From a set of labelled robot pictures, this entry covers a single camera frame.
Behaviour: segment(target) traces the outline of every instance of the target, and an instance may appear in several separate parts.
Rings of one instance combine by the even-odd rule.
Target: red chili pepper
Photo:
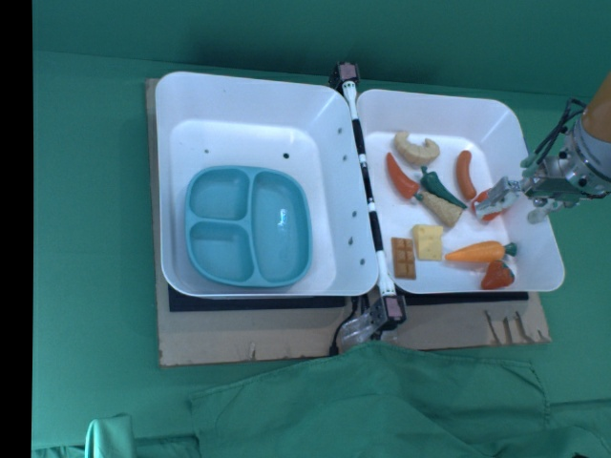
[[[507,264],[502,260],[495,260],[488,264],[481,287],[484,290],[495,290],[511,285],[515,279],[514,272]]]
[[[412,198],[420,189],[420,184],[403,173],[392,153],[387,153],[386,165],[389,169],[390,179],[399,193],[407,199]]]
[[[488,190],[484,190],[482,193],[480,193],[477,197],[474,198],[474,201],[471,202],[471,210],[473,213],[475,213],[475,206],[480,203],[483,202],[486,198],[488,198]],[[502,213],[504,212],[504,210],[498,211],[498,212],[493,212],[492,214],[486,214],[484,217],[482,217],[482,220],[485,221],[489,221],[494,219],[497,216],[500,216]]]

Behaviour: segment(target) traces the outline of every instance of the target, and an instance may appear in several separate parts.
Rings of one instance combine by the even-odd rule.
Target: green cloth
[[[611,456],[590,429],[554,426],[530,364],[380,342],[198,392],[191,404],[206,458]],[[608,407],[598,417],[611,428]]]

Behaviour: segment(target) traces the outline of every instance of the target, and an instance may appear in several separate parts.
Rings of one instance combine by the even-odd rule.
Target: green wall
[[[611,0],[32,0],[37,51],[589,96]]]

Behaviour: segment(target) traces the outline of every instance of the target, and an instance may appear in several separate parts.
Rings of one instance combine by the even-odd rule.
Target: green pepper
[[[422,166],[420,169],[423,173],[422,179],[420,180],[420,184],[424,188],[426,188],[431,194],[437,195],[438,197],[443,198],[449,203],[453,203],[461,209],[467,208],[467,205],[465,205],[458,198],[452,195],[450,191],[443,186],[436,172],[427,172],[426,166]]]

